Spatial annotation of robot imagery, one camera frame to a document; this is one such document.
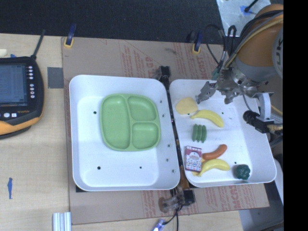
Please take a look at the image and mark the red and white carton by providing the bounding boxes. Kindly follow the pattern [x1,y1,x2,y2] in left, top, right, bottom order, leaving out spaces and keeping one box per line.
[184,145,203,173]

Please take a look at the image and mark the black block with thin wires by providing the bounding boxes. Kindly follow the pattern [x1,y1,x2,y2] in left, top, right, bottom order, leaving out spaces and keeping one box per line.
[183,189,196,206]
[156,65,172,82]

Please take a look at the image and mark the green divided plate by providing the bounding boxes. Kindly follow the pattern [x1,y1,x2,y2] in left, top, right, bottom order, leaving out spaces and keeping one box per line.
[99,93,161,152]

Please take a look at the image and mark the yellow banana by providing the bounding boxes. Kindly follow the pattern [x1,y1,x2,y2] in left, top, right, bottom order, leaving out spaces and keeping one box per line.
[190,109,225,128]
[192,158,231,178]

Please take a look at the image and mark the black cylinder on white bracket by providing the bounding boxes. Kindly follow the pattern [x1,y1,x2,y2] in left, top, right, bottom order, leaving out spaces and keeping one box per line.
[243,92,275,134]

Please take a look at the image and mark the white plastic tray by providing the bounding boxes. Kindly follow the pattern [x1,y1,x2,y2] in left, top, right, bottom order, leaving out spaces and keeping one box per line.
[168,78,278,188]
[69,74,181,192]

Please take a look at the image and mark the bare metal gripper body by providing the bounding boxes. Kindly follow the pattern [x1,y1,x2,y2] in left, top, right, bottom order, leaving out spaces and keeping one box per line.
[216,67,268,98]

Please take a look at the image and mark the green pea pods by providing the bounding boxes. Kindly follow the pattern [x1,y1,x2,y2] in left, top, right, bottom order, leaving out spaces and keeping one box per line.
[192,124,207,143]

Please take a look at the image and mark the brown cardboard board red print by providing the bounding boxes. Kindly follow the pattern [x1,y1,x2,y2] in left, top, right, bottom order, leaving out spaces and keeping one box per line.
[61,37,270,225]

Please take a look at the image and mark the pale yellow potato chip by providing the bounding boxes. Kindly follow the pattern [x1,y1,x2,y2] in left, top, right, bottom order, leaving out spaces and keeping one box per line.
[175,96,199,116]

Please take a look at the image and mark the dark green broccoli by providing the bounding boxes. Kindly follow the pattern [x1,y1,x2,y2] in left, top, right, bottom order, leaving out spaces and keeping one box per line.
[234,164,251,180]

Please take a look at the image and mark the orange sausage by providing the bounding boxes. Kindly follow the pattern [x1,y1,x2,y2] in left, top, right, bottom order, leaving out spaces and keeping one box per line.
[202,143,228,161]

